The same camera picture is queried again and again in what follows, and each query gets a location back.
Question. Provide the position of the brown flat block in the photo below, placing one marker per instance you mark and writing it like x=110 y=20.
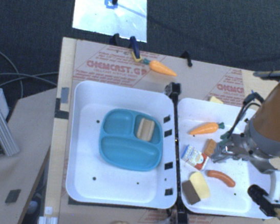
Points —
x=190 y=193

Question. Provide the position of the yellow toy cheese slice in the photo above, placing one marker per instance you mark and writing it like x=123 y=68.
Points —
x=200 y=184

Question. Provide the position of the thin black rod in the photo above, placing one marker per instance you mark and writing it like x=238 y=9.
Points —
x=177 y=142

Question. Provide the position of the pale yellow toy piece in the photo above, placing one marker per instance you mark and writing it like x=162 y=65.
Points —
x=216 y=100

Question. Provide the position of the tan toy bread bun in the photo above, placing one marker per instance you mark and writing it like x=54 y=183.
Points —
x=145 y=129

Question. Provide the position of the white plastic tray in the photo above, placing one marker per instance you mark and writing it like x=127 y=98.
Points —
x=223 y=201
x=119 y=186

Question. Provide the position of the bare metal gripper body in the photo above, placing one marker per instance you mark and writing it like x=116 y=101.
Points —
x=240 y=149

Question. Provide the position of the black cylinder on white bracket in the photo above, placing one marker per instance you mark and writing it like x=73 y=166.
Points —
x=263 y=197

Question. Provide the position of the white and red carton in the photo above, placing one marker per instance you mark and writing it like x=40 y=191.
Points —
x=194 y=156

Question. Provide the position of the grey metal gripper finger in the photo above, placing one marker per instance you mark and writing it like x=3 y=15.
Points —
x=217 y=158
x=221 y=147

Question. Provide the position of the orange toy biscuit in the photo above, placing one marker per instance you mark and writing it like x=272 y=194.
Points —
x=210 y=147

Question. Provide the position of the brown cardboard board red print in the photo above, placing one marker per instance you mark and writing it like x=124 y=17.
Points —
x=199 y=76

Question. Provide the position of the orange toy carrot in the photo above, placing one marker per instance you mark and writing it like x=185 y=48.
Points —
x=204 y=129
x=161 y=68

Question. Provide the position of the orange toy sausage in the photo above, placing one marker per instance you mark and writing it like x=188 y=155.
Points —
x=221 y=177

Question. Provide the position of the blue divided plate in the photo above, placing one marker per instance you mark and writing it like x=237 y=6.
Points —
x=129 y=151

